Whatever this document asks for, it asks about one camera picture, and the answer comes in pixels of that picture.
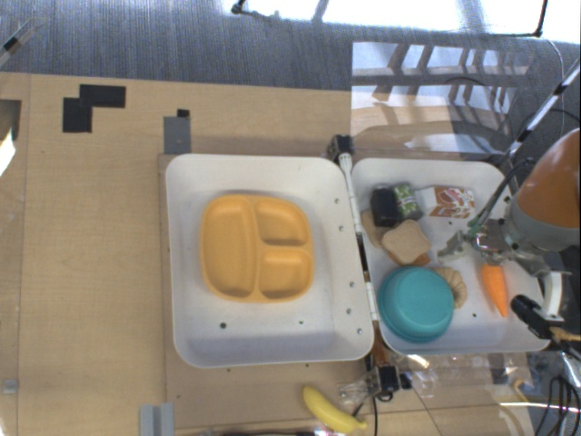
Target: black tape marking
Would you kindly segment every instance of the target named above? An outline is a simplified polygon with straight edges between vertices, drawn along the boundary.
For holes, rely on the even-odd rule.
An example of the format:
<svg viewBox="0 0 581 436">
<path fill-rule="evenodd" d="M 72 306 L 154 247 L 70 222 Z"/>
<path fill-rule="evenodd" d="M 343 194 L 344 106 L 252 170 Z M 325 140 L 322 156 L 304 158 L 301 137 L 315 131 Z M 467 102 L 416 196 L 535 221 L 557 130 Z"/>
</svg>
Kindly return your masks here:
<svg viewBox="0 0 581 436">
<path fill-rule="evenodd" d="M 81 106 L 125 108 L 125 87 L 120 85 L 81 84 Z"/>
<path fill-rule="evenodd" d="M 91 133 L 93 112 L 78 98 L 63 99 L 63 133 Z"/>
</svg>

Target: snack package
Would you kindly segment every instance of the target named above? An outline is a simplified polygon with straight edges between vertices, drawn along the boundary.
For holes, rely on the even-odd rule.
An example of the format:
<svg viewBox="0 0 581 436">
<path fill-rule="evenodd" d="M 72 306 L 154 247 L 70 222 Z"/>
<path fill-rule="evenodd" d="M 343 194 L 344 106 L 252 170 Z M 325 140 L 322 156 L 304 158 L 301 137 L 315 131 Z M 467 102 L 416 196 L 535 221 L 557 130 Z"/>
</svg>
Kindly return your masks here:
<svg viewBox="0 0 581 436">
<path fill-rule="evenodd" d="M 396 185 L 392 189 L 398 199 L 398 210 L 402 219 L 419 220 L 424 215 L 409 183 Z"/>
<path fill-rule="evenodd" d="M 393 189 L 380 187 L 371 194 L 373 222 L 378 228 L 390 228 L 401 222 L 398 197 Z"/>
<path fill-rule="evenodd" d="M 468 218 L 475 209 L 474 194 L 459 187 L 428 187 L 416 191 L 416 198 L 428 216 Z"/>
</svg>

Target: bread slice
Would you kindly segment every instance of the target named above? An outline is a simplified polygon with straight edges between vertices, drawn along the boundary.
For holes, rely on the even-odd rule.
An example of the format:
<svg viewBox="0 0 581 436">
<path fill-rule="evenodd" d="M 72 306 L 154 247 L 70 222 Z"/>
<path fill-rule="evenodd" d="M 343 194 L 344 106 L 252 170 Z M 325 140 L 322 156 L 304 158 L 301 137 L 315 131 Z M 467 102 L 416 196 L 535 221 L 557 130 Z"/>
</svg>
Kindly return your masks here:
<svg viewBox="0 0 581 436">
<path fill-rule="evenodd" d="M 426 254 L 432 246 L 429 239 L 421 231 L 418 222 L 413 220 L 406 220 L 397 228 L 385 233 L 381 239 L 381 245 L 398 265 L 415 264 L 414 262 L 421 255 Z M 421 264 L 428 262 L 427 255 L 419 260 Z"/>
<path fill-rule="evenodd" d="M 373 213 L 367 210 L 361 214 L 361 224 L 367 233 L 370 242 L 378 248 L 381 248 L 381 238 L 388 231 L 388 228 L 378 228 L 373 222 Z"/>
</svg>

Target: yellow divided plate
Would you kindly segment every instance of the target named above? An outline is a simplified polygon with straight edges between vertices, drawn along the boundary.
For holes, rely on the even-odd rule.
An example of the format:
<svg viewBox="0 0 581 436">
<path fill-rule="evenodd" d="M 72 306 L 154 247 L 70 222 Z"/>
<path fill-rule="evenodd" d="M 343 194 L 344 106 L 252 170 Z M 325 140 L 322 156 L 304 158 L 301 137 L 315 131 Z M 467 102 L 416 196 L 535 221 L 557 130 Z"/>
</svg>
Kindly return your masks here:
<svg viewBox="0 0 581 436">
<path fill-rule="evenodd" d="M 202 216 L 200 259 L 205 283 L 238 302 L 283 302 L 312 285 L 310 227 L 294 203 L 231 194 L 211 201 Z"/>
</svg>

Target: carrot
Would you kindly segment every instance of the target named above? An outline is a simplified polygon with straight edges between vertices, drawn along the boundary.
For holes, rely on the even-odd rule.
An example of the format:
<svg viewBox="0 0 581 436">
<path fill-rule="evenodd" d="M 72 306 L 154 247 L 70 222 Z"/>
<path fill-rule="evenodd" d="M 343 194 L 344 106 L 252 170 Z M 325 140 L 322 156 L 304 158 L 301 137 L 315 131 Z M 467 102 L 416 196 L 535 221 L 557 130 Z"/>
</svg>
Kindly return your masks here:
<svg viewBox="0 0 581 436">
<path fill-rule="evenodd" d="M 490 300 L 497 306 L 503 317 L 508 315 L 507 285 L 502 266 L 485 264 L 482 266 L 482 281 L 487 288 Z"/>
</svg>

